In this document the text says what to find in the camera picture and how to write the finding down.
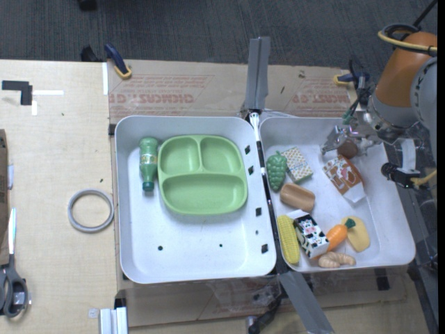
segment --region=gray carpet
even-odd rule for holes
[[[382,27],[412,24],[432,0],[0,0],[0,58],[79,61],[84,45],[106,58],[247,63],[250,38],[270,36],[270,64],[348,67],[378,79],[392,50]],[[437,5],[421,23],[437,33]]]

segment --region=black tape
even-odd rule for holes
[[[20,90],[21,105],[32,105],[33,103],[33,86],[27,81],[2,81],[1,89],[3,90]]]

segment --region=scissors handle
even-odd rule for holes
[[[10,255],[9,266],[4,268],[4,273],[6,275],[6,281],[3,280],[3,286],[0,289],[0,294],[4,292],[6,285],[6,296],[3,294],[3,296],[0,298],[4,298],[3,313],[5,316],[13,318],[26,307],[28,302],[28,287],[26,286],[24,279],[20,277],[15,270],[14,255]],[[21,301],[18,301],[19,303],[16,303],[14,295],[21,293],[24,298],[22,298]]]
[[[6,271],[3,267],[0,267],[0,313],[5,305],[5,283]]]

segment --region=toy bread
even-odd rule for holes
[[[354,266],[356,261],[351,255],[347,255],[345,253],[333,253],[332,251],[321,255],[318,259],[319,267],[324,267],[326,269],[335,269],[340,267],[342,264]]]
[[[356,216],[345,216],[342,218],[341,223],[344,224],[349,218],[354,220],[355,226],[348,229],[348,241],[354,250],[361,253],[363,250],[366,250],[371,243],[368,231],[366,230],[363,220]]]
[[[281,188],[280,200],[291,207],[310,213],[314,208],[315,194],[298,184],[286,183]]]

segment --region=tape roll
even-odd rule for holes
[[[80,224],[76,219],[74,219],[74,217],[72,215],[72,208],[73,208],[75,202],[80,197],[83,197],[83,196],[99,196],[107,202],[108,207],[110,208],[110,214],[108,215],[108,218],[102,224],[100,224],[98,226],[85,226],[85,225]],[[77,229],[82,232],[99,232],[99,231],[103,230],[104,228],[106,228],[108,225],[110,225],[111,221],[113,220],[113,217],[114,217],[113,200],[107,193],[105,193],[104,191],[101,191],[100,189],[87,188],[87,189],[78,191],[71,197],[70,202],[68,203],[68,219],[70,220],[70,223],[74,227],[74,229]]]

